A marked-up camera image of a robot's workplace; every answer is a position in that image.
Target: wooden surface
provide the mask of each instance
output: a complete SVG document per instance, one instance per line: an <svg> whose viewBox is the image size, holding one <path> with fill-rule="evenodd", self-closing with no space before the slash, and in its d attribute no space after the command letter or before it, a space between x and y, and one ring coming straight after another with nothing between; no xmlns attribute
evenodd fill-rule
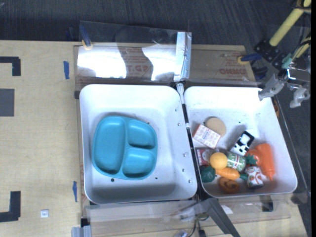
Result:
<svg viewBox="0 0 316 237"><path fill-rule="evenodd" d="M21 191L19 221L0 223L1 237L70 237L80 224L80 167L74 50L76 42L0 41L0 56L19 56L20 77L0 64L0 88L15 89L14 117L0 117L0 212ZM63 61L70 65L65 79ZM78 185L78 202L72 186ZM41 218L40 210L49 217ZM296 206L290 218L235 224L241 236L307 236ZM208 236L218 227L205 228ZM132 236L173 236L176 231Z"/></svg>

